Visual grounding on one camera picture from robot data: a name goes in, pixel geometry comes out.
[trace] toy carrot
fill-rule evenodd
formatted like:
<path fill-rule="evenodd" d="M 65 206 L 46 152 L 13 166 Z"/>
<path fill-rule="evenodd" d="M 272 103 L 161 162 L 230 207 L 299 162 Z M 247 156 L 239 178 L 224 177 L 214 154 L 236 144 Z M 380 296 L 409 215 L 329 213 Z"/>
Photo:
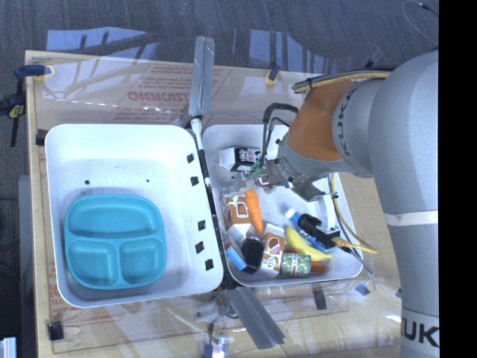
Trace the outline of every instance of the toy carrot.
<path fill-rule="evenodd" d="M 255 189 L 249 188 L 244 192 L 245 205 L 248 209 L 248 216 L 257 232 L 263 233 L 262 213 L 260 212 L 259 196 Z"/>

